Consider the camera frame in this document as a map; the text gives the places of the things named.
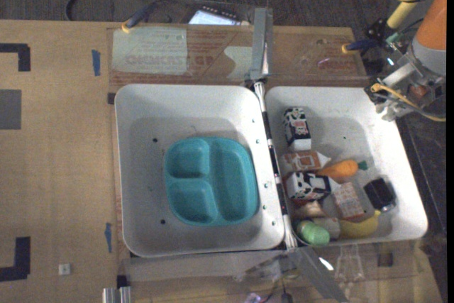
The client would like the beige bread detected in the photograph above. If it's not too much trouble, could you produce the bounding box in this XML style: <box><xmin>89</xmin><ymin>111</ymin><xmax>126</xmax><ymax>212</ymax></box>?
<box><xmin>294</xmin><ymin>199</ymin><xmax>328</xmax><ymax>221</ymax></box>

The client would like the orange carrot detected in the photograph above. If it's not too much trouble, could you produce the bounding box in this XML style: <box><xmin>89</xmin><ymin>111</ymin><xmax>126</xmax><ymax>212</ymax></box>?
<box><xmin>316</xmin><ymin>158</ymin><xmax>370</xmax><ymax>184</ymax></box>

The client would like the cow print milk carton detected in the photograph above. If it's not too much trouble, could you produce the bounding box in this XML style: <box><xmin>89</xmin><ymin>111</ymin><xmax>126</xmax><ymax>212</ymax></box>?
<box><xmin>284</xmin><ymin>171</ymin><xmax>342</xmax><ymax>204</ymax></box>
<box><xmin>282</xmin><ymin>106</ymin><xmax>313</xmax><ymax>151</ymax></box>

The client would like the white plastic tray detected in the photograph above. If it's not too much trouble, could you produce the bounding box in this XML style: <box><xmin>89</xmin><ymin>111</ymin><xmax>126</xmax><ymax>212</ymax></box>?
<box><xmin>113</xmin><ymin>82</ymin><xmax>287</xmax><ymax>258</ymax></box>
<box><xmin>263</xmin><ymin>85</ymin><xmax>429</xmax><ymax>248</ymax></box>

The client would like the grey white rounded packet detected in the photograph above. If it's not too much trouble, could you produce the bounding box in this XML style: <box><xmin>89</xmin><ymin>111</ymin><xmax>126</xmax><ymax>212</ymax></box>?
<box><xmin>311</xmin><ymin>216</ymin><xmax>342</xmax><ymax>241</ymax></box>

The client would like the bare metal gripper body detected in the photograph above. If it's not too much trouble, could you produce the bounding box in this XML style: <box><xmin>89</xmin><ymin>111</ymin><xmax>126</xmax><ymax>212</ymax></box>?
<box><xmin>375</xmin><ymin>61</ymin><xmax>446</xmax><ymax>122</ymax></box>

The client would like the black can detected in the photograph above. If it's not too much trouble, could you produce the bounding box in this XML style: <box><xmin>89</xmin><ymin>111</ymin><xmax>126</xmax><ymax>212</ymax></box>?
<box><xmin>362</xmin><ymin>177</ymin><xmax>397</xmax><ymax>213</ymax></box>

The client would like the teal divided plate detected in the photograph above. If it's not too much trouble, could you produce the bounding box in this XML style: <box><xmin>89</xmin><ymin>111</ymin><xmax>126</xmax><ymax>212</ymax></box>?
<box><xmin>163</xmin><ymin>136</ymin><xmax>260</xmax><ymax>228</ymax></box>

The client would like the yellow banana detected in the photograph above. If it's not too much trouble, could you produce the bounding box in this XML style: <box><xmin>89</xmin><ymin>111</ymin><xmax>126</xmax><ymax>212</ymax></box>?
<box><xmin>338</xmin><ymin>209</ymin><xmax>382</xmax><ymax>240</ymax></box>

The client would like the orange and white carton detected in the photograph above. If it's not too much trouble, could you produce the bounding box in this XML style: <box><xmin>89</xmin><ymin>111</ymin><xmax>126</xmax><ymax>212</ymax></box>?
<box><xmin>279</xmin><ymin>150</ymin><xmax>332</xmax><ymax>175</ymax></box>

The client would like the green rounded bottle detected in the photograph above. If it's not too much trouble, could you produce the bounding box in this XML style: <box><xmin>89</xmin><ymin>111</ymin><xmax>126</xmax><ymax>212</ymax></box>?
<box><xmin>295</xmin><ymin>219</ymin><xmax>331</xmax><ymax>247</ymax></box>

